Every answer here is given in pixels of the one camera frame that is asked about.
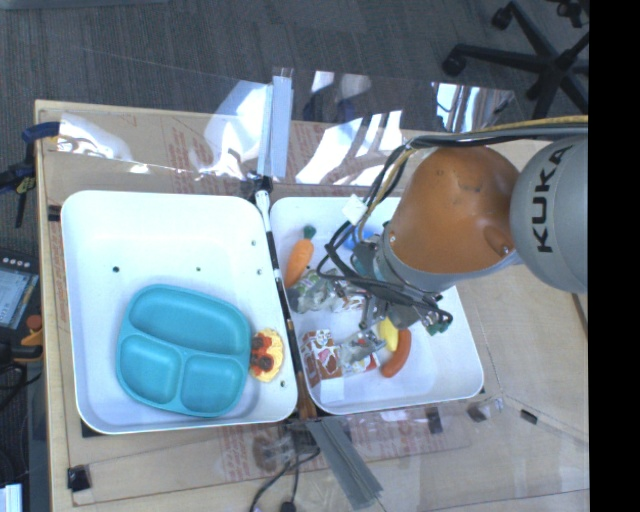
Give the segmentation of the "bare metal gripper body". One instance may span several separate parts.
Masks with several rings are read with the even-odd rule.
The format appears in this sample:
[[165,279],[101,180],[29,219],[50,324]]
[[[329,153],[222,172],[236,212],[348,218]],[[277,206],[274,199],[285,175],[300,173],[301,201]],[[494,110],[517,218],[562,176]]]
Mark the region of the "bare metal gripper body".
[[403,263],[389,240],[357,242],[351,266],[351,283],[378,299],[379,321],[388,318],[396,328],[436,324],[436,291],[427,288],[427,274]]

